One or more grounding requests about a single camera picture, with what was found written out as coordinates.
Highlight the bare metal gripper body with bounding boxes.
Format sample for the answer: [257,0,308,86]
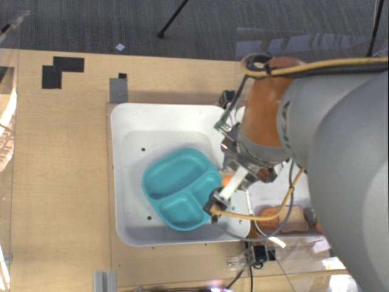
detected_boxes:
[220,122,284,192]

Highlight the blue divided plate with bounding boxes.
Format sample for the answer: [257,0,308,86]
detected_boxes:
[141,147,223,232]

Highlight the orange toy biscuit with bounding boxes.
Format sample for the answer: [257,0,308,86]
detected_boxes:
[259,207,280,229]

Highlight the tan toy bread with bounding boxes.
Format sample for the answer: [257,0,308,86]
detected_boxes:
[279,206,309,234]

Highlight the small grey can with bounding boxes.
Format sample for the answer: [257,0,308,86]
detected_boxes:
[303,207,317,225]

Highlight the black tripod leg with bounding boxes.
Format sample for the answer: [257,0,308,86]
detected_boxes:
[156,0,204,39]
[365,0,389,57]

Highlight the black cylinder on white bracket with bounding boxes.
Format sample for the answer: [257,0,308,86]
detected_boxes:
[202,167,249,222]

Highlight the black block with wires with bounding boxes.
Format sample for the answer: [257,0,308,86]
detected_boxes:
[252,244,277,269]
[221,90,237,108]

